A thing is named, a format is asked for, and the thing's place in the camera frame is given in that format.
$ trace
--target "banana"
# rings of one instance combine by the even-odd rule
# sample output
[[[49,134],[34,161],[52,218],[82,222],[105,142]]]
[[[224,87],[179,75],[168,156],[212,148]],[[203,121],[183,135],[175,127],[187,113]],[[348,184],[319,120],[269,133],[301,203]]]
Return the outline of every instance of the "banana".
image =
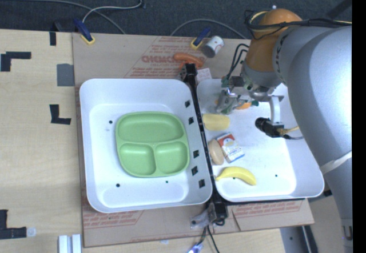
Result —
[[[242,167],[226,167],[221,174],[215,178],[219,181],[222,178],[239,178],[249,185],[256,185],[257,180],[252,172]]]

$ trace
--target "wooden table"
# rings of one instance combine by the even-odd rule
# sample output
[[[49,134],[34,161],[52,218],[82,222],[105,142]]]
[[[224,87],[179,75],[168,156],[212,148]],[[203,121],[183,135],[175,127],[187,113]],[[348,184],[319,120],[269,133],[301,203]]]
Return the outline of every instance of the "wooden table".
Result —
[[[74,87],[57,86],[57,65],[73,64],[70,33],[0,30],[0,53],[29,51],[0,72],[0,210],[8,227],[35,227],[34,237],[0,240],[0,252],[57,252],[59,235],[82,234]],[[60,105],[70,125],[51,124]],[[220,252],[283,253],[279,229],[215,235]],[[187,252],[198,238],[83,248],[82,252]],[[207,238],[203,253],[215,252]]]

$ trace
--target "white band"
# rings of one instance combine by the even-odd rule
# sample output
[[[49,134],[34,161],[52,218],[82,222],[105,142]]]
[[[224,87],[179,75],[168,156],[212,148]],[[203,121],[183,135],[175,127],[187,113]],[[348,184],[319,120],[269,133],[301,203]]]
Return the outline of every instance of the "white band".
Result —
[[[348,159],[351,159],[352,158],[352,150],[345,154],[344,156],[342,156],[341,158],[339,159],[336,159],[336,160],[331,160],[330,162],[322,165],[320,167],[320,171],[324,174],[338,168],[341,164],[343,164],[346,160]]]

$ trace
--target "white tray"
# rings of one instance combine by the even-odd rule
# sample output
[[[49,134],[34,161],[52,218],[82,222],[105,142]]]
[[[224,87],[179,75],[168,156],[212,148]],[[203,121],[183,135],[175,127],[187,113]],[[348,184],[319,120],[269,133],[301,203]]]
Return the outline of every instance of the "white tray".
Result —
[[[201,204],[210,198],[212,183],[186,84],[175,79],[91,79],[80,88],[80,104],[86,192],[94,209],[144,210]],[[190,149],[190,163],[184,172],[137,178],[121,167],[115,123],[124,114],[140,111],[169,112],[180,118]]]
[[[202,81],[197,88],[201,113],[213,113],[221,91],[220,79]],[[273,95],[284,95],[281,119],[285,128],[297,126],[293,117],[287,88],[279,86]],[[250,170],[257,179],[250,186],[239,179],[226,178],[215,182],[219,194],[230,202],[250,202],[316,197],[324,189],[323,176],[305,140],[271,138],[254,125],[258,117],[270,118],[269,103],[260,103],[245,110],[234,110],[229,115],[230,126],[224,131],[205,130],[206,140],[231,132],[244,148],[245,156],[223,165],[213,165],[217,176],[224,167],[240,166]],[[300,132],[291,133],[300,136]]]

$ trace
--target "green divided plate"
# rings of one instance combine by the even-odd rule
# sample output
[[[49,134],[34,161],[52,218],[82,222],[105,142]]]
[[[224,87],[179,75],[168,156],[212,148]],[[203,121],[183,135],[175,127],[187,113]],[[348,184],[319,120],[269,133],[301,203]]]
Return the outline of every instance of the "green divided plate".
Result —
[[[132,176],[172,176],[189,164],[184,125],[165,112],[136,112],[116,124],[117,152],[121,166]]]

